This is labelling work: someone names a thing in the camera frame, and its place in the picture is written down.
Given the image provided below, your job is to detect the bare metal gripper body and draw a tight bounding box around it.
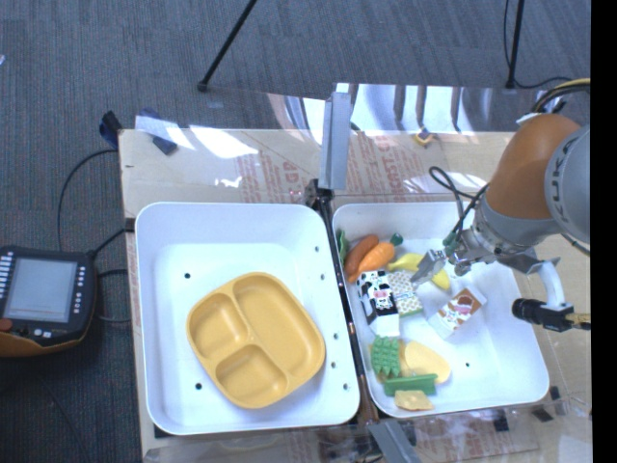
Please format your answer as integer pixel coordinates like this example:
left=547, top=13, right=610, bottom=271
left=444, top=229, right=505, bottom=278

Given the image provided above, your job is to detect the yellow banana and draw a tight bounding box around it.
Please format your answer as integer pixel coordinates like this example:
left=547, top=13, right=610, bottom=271
left=387, top=252, right=452, bottom=292

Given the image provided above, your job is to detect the green and yellow patterned packet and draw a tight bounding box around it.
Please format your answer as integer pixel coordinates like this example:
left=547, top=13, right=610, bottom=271
left=387, top=271, right=425, bottom=318

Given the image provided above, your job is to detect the orange carrot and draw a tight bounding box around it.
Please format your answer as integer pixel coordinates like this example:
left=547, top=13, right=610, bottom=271
left=355, top=231, right=405, bottom=276

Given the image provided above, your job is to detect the cow print milk carton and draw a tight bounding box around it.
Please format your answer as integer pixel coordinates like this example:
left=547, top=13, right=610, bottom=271
left=356, top=269, right=402, bottom=339

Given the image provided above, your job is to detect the white carton with brown print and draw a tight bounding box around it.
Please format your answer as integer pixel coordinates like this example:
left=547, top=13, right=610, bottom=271
left=427, top=286, right=489, bottom=341

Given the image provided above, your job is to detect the orange sausage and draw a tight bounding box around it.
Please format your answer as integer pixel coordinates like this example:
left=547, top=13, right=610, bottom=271
left=343, top=233, right=381, bottom=280

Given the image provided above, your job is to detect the thin black rod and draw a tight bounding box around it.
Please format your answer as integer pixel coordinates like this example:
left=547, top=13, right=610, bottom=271
left=315, top=194, right=381, bottom=424

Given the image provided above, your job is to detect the yellow round crisp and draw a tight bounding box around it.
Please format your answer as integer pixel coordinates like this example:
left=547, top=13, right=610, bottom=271
left=402, top=340, right=452, bottom=385

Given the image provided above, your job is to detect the green spiky vegetable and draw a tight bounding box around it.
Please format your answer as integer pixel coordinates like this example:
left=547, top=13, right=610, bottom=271
left=369, top=335, right=403, bottom=379

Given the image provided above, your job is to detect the green rectangular block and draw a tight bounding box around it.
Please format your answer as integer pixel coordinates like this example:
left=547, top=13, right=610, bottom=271
left=382, top=372, right=439, bottom=397

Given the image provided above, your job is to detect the white plastic tray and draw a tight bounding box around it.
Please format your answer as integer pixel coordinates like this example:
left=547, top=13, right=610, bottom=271
left=331, top=202, right=551, bottom=420
left=134, top=201, right=362, bottom=437

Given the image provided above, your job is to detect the yellow cheese slice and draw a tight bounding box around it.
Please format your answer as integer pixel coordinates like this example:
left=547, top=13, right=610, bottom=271
left=393, top=389, right=436, bottom=413

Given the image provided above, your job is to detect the yellow divided plate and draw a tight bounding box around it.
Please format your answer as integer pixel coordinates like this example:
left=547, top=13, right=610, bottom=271
left=185, top=271, right=328, bottom=411

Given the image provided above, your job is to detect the brown cardboard board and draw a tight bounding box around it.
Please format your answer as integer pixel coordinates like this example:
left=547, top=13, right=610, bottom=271
left=118, top=127, right=592, bottom=463

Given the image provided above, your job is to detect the black cylinder on white bracket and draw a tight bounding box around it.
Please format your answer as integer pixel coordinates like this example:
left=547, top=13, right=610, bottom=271
left=511, top=257, right=592, bottom=333

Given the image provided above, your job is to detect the black block with wires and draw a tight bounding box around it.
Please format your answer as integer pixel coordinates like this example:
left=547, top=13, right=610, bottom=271
left=304, top=179, right=335, bottom=207

